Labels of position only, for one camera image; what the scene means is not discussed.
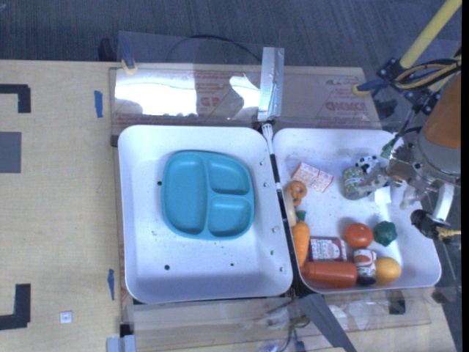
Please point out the beige bread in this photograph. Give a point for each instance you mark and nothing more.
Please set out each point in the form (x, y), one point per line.
(290, 213)

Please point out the black and white toy animal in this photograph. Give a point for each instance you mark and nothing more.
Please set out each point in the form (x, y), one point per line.
(366, 164)

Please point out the yellow lemon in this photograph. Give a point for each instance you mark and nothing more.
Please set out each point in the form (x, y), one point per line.
(388, 270)

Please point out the black cylinder on white bracket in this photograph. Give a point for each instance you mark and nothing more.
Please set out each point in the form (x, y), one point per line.
(427, 222)

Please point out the orange and white carton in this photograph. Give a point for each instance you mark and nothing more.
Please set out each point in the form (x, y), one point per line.
(311, 176)

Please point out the white plastic tray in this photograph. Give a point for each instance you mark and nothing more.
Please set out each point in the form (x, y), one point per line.
(146, 255)
(329, 211)

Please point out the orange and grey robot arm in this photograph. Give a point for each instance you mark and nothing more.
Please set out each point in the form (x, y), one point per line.
(441, 123)

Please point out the white cube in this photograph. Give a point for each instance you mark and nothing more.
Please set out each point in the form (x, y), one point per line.
(383, 196)

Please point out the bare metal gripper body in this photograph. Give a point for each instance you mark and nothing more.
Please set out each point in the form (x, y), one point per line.
(405, 167)

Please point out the orange carrot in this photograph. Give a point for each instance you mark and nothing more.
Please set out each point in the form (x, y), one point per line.
(301, 238)

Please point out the green label can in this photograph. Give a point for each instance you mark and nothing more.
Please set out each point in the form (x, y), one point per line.
(351, 182)

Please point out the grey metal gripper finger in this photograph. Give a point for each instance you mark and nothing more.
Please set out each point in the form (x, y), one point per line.
(377, 172)
(372, 189)

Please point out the orange pretzel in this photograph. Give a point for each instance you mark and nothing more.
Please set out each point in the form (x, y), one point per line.
(302, 189)

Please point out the orange sausage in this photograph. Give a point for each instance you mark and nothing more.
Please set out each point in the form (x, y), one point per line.
(329, 274)

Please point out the small orange label can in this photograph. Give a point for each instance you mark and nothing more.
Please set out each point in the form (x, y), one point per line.
(365, 264)

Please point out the orange tomato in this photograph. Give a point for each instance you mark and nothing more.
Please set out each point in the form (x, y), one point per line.
(358, 235)

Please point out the green broccoli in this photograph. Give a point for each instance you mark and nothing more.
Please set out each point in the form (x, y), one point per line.
(384, 233)

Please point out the blue divided plate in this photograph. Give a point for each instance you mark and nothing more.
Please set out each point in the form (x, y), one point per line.
(183, 196)

